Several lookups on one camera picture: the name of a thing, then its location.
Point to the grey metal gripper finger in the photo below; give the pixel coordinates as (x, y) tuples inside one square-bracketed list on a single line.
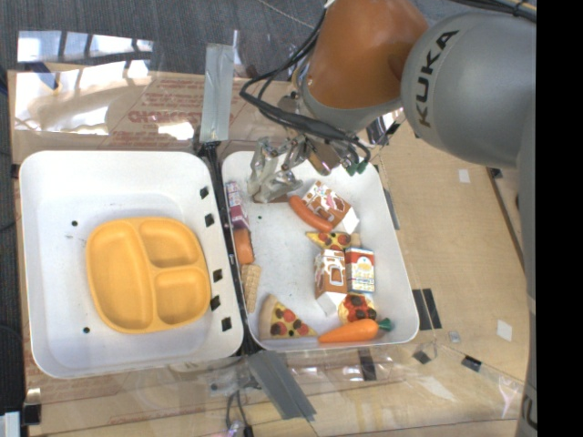
[(263, 162), (284, 182)]

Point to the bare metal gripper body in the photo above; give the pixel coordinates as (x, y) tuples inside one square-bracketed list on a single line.
[(324, 157)]

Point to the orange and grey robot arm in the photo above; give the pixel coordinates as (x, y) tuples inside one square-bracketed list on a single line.
[(469, 84)]

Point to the red-orange sausage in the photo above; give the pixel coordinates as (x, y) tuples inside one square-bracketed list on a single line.
[(309, 214)]

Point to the gingerbread house carton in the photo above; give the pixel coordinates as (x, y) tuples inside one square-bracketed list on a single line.
[(330, 203), (329, 273)]

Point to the white plastic tray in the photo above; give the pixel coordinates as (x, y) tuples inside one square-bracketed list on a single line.
[(59, 198), (282, 253)]

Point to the small pizza slice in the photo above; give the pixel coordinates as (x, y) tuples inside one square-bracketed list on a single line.
[(332, 240)]

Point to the beige waffle biscuit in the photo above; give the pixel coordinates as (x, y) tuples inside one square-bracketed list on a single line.
[(251, 287)]

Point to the brown cardboard board, red print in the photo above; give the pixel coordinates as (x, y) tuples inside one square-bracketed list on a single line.
[(150, 139)]

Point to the red and white carton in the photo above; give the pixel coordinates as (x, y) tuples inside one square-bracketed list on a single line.
[(361, 270)]

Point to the large pizza slice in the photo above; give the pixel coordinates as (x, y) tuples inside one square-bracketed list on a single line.
[(280, 321)]

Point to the orange carrot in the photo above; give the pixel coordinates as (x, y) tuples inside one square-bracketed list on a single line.
[(350, 331)]

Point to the yellow divided plate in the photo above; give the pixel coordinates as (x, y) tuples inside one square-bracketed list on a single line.
[(118, 271)]

